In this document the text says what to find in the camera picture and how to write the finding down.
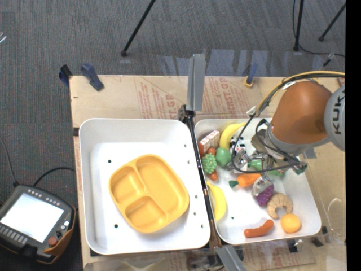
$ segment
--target cardboard box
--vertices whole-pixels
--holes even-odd
[[[187,102],[187,77],[99,76],[99,78],[104,84],[104,89],[101,91],[96,91],[89,84],[87,77],[72,76],[69,80],[72,120],[75,129],[74,150],[82,258],[85,270],[137,270],[144,266],[148,266],[147,270],[197,270],[190,269],[190,260],[193,262],[198,260],[198,262],[206,264],[206,256],[200,256],[195,260],[192,252],[150,254],[149,256],[135,254],[127,257],[91,255],[84,230],[80,149],[76,136],[78,128],[85,120],[93,117],[177,119],[178,110]],[[195,121],[246,118],[246,112],[251,107],[258,105],[261,99],[281,80],[281,77],[255,77],[252,88],[247,88],[243,84],[243,77],[206,77],[203,107],[201,112],[196,113]],[[338,81],[333,78],[320,78],[319,81],[332,92],[340,86]],[[262,117],[272,117],[282,92],[283,90],[265,109]],[[310,187],[316,196],[318,208],[322,211],[320,213],[322,220],[330,222],[332,228],[338,233],[346,234],[345,153],[331,143],[317,147],[314,151],[314,154],[305,159],[309,163],[307,173]],[[331,210],[329,216],[327,216],[327,209]],[[346,248],[340,250],[340,245],[331,247],[331,244],[327,244],[326,238],[319,240],[324,245],[322,248],[317,248],[314,244],[308,246],[305,243],[303,245],[308,247],[303,248],[302,252],[295,253],[279,252],[281,250],[279,246],[270,247],[267,244],[244,248],[243,263],[247,270],[291,266],[298,266],[297,270],[322,270],[325,266],[332,269],[332,266],[338,268],[339,265],[345,265]]]

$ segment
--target gray carpet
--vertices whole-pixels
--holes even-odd
[[[189,58],[203,53],[207,76],[241,76],[254,63],[256,76],[345,72],[346,10],[324,41],[318,38],[346,0],[304,0],[299,51],[300,0],[157,0],[122,57],[149,2],[0,0],[0,32],[7,36],[0,43],[0,136],[20,183],[74,167],[69,89],[59,80],[65,64],[74,75],[85,62],[99,75],[188,75]],[[0,147],[1,201],[13,189],[5,156]],[[55,171],[38,186],[77,205],[71,171]],[[52,266],[0,248],[0,271],[81,268],[78,230]]]

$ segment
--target white screen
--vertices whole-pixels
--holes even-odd
[[[0,222],[43,242],[63,212],[56,206],[22,194]]]

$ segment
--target tripod leg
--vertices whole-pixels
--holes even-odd
[[[142,18],[140,18],[140,21],[139,21],[137,27],[135,27],[132,35],[130,36],[130,38],[129,38],[128,42],[127,42],[127,44],[125,45],[125,47],[123,48],[123,50],[120,52],[121,56],[123,56],[123,57],[126,56],[126,51],[128,50],[128,48],[129,48],[131,42],[133,41],[134,37],[137,35],[137,32],[138,32],[139,28],[142,26],[144,20],[146,19],[149,11],[150,11],[151,8],[152,8],[154,2],[156,2],[156,0],[151,0],[151,2],[149,3],[146,11],[144,12]]]
[[[323,41],[327,32],[331,29],[332,25],[336,22],[337,18],[341,15],[341,13],[343,12],[343,10],[346,8],[346,2],[345,4],[341,7],[341,9],[339,10],[339,12],[336,14],[336,16],[333,18],[333,20],[331,21],[331,23],[329,24],[329,26],[327,27],[327,29],[325,30],[325,32],[318,38],[319,41]]]
[[[297,22],[297,32],[296,32],[296,41],[294,42],[293,50],[298,51],[299,41],[300,41],[300,30],[301,30],[301,20],[303,12],[303,3],[305,0],[300,2],[300,10],[298,11],[298,22]]]

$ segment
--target yellow plate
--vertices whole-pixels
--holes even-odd
[[[169,225],[190,203],[183,182],[156,155],[140,156],[116,170],[109,179],[109,192],[129,225],[142,233]]]

